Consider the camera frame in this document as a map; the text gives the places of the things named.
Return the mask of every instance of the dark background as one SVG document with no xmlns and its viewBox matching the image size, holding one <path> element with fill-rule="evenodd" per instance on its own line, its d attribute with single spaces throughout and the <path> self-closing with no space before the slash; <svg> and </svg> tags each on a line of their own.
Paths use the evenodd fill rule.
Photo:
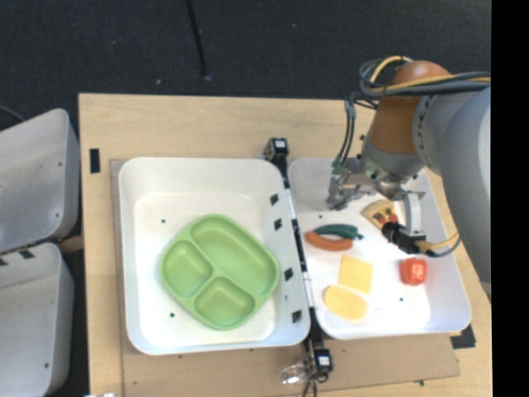
<svg viewBox="0 0 529 397">
<path fill-rule="evenodd" d="M 387 55 L 452 73 L 491 70 L 492 0 L 193 0 L 212 81 L 200 75 L 185 0 L 0 0 L 0 105 L 33 117 L 80 92 L 344 98 Z M 15 119 L 0 110 L 0 129 Z M 83 254 L 71 375 L 87 392 Z"/>
</svg>

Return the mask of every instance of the wooden tabletop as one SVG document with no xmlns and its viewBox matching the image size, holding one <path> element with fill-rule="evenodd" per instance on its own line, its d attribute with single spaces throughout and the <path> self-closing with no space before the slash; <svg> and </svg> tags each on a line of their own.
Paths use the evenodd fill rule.
<svg viewBox="0 0 529 397">
<path fill-rule="evenodd" d="M 370 110 L 358 108 L 351 154 L 360 152 L 358 136 L 367 132 L 372 115 Z M 281 385 L 277 373 L 282 363 L 292 362 L 281 358 L 298 354 L 297 348 L 153 359 L 145 359 L 152 356 L 132 348 L 120 320 L 110 165 L 112 160 L 137 156 L 253 158 L 273 136 L 288 139 L 291 159 L 334 157 L 345 128 L 343 102 L 335 100 L 79 95 L 91 393 L 165 397 L 174 393 L 175 381 L 180 387 L 177 395 L 300 392 L 300 388 Z M 429 177 L 446 230 L 452 231 L 455 227 L 441 179 Z M 444 334 L 332 342 L 330 347 L 341 361 L 341 368 L 332 373 L 318 393 L 361 396 L 365 395 L 362 387 L 370 386 L 372 396 L 492 395 L 490 303 L 462 246 L 455 252 L 455 259 L 472 308 L 476 347 L 453 352 L 450 338 Z M 230 380 L 226 368 L 229 364 L 236 369 L 236 376 Z"/>
</svg>

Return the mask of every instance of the red toy tomato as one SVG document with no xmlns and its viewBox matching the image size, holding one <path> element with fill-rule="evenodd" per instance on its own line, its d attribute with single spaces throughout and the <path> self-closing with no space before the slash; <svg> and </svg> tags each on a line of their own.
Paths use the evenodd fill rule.
<svg viewBox="0 0 529 397">
<path fill-rule="evenodd" d="M 427 263 L 423 259 L 410 258 L 400 263 L 400 278 L 404 284 L 419 285 L 427 277 Z"/>
</svg>

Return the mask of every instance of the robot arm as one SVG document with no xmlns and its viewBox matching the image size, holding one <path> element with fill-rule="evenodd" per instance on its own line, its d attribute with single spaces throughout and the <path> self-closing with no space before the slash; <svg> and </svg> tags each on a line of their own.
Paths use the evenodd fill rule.
<svg viewBox="0 0 529 397">
<path fill-rule="evenodd" d="M 386 84 L 375 83 L 392 63 L 399 64 L 397 73 Z M 395 56 L 368 62 L 360 69 L 360 79 L 361 93 L 352 94 L 346 104 L 348 125 L 354 125 L 354 103 L 364 100 L 376 113 L 361 158 L 349 159 L 341 152 L 335 160 L 337 176 L 331 178 L 327 203 L 339 210 L 368 193 L 365 184 L 349 182 L 358 170 L 384 197 L 406 199 L 403 184 L 427 166 L 443 180 L 460 239 L 490 298 L 488 74 L 451 75 L 432 62 Z M 351 139 L 352 132 L 346 137 Z"/>
</svg>

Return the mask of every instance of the green plate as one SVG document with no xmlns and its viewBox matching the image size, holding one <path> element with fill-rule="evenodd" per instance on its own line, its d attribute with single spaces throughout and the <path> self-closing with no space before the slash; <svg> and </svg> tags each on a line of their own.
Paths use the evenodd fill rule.
<svg viewBox="0 0 529 397">
<path fill-rule="evenodd" d="M 237 328 L 279 283 L 279 264 L 232 219 L 209 214 L 191 222 L 162 255 L 165 288 L 211 328 Z"/>
</svg>

